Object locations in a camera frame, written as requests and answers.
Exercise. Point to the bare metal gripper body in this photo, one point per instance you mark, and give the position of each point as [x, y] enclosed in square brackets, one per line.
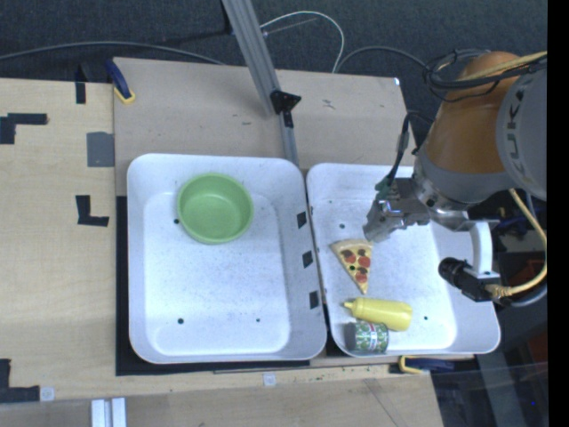
[411, 205]

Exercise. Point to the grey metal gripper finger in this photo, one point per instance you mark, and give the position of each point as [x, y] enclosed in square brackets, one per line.
[372, 225]
[393, 226]

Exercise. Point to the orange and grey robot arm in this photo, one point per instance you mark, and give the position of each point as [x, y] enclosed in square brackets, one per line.
[467, 136]

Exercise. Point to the pizza slice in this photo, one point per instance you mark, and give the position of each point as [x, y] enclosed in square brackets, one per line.
[355, 258]

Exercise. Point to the white plastic tray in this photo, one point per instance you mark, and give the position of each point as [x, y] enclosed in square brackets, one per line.
[213, 283]
[409, 274]

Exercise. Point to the yellow bottle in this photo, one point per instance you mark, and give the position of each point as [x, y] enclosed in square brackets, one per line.
[382, 313]

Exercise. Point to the green can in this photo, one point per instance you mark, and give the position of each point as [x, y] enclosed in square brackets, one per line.
[369, 337]

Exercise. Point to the green bowl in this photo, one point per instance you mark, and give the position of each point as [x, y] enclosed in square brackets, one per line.
[215, 209]

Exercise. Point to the pale wood board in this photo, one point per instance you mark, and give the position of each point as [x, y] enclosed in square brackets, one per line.
[200, 118]

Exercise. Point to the black cylinder on white bracket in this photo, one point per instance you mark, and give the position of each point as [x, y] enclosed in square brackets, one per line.
[467, 278]

